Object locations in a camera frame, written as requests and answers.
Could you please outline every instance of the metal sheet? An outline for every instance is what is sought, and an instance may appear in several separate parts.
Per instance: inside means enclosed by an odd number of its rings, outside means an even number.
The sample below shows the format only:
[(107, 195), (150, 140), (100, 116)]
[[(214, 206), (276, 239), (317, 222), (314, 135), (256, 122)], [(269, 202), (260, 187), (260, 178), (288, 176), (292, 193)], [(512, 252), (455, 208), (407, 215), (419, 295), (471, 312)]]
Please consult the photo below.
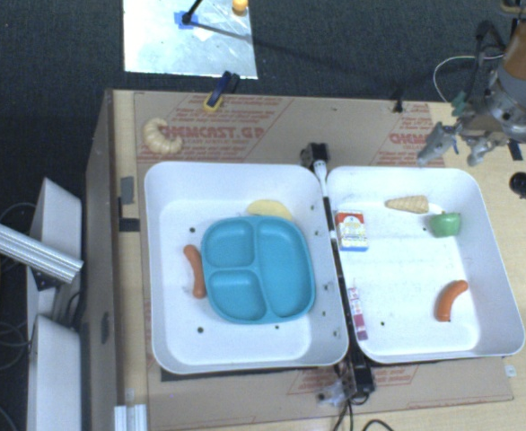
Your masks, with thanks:
[(128, 72), (218, 77), (225, 70), (257, 79), (249, 8), (232, 0), (204, 0), (197, 23), (180, 28), (176, 14), (195, 0), (123, 0), (124, 59)]

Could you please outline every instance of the orange sausage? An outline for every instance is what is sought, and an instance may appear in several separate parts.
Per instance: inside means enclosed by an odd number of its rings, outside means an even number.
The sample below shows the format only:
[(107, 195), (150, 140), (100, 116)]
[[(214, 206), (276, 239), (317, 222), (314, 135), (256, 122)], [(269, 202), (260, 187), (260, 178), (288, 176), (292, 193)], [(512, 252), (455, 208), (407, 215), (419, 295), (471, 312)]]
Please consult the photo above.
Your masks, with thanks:
[(195, 298), (203, 298), (207, 295), (207, 291), (206, 281), (203, 276), (203, 265), (201, 264), (201, 254), (192, 244), (185, 246), (183, 248), (183, 253), (185, 254), (185, 257), (188, 258), (189, 264), (193, 269), (194, 281), (192, 294)]
[(451, 320), (451, 308), (454, 300), (469, 288), (464, 280), (453, 281), (444, 288), (436, 305), (436, 319), (445, 322)]

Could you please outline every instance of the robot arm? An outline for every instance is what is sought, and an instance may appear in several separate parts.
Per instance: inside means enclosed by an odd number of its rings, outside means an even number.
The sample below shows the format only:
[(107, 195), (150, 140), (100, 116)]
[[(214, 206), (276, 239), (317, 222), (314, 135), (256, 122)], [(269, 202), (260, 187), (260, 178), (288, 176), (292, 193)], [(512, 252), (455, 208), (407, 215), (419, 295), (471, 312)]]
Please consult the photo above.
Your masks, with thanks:
[[(425, 148), (418, 154), (419, 165), (444, 154), (456, 142), (456, 136), (469, 145), (467, 161), (471, 166), (482, 163), (486, 153), (507, 145), (510, 139), (526, 144), (526, 8), (517, 6), (515, 2), (502, 0), (503, 12), (517, 17), (520, 23), (502, 62), (491, 74), (484, 95), (469, 97), (472, 82), (469, 83), (452, 103), (456, 123), (449, 127), (442, 123), (435, 126), (426, 139)], [(490, 31), (495, 35), (497, 44), (502, 45), (492, 25), (483, 22), (477, 30), (478, 47)], [(475, 73), (480, 56), (482, 53), (478, 49)], [(526, 198), (526, 178), (520, 174), (513, 177), (511, 188)]]

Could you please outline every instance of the blue plate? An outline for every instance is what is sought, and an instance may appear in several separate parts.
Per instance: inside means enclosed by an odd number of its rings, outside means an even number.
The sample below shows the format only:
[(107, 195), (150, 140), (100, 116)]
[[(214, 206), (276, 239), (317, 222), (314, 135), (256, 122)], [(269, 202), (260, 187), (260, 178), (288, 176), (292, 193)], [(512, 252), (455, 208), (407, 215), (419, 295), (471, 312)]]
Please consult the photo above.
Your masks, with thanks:
[(207, 229), (201, 257), (209, 303), (226, 320), (289, 321), (313, 305), (311, 257), (292, 222), (264, 215), (221, 220)]

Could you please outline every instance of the black floor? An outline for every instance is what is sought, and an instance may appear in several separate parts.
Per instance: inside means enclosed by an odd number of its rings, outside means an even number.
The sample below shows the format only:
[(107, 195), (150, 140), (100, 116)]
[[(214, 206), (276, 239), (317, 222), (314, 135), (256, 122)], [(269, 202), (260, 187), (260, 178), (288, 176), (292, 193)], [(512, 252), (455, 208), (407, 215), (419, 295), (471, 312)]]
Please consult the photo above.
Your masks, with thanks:
[[(472, 54), (496, 0), (250, 0), (259, 79), (238, 93), (439, 101), (432, 72)], [(0, 0), (0, 214), (35, 202), (44, 177), (83, 194), (104, 88), (209, 91), (214, 81), (123, 70), (122, 0)], [(447, 97), (466, 65), (441, 72)], [(9, 219), (22, 230), (25, 208)], [(3, 276), (0, 320), (25, 319), (22, 268)], [(0, 360), (7, 356), (0, 347)], [(27, 364), (0, 373), (0, 405), (25, 428)], [(9, 429), (0, 416), (0, 430)]]

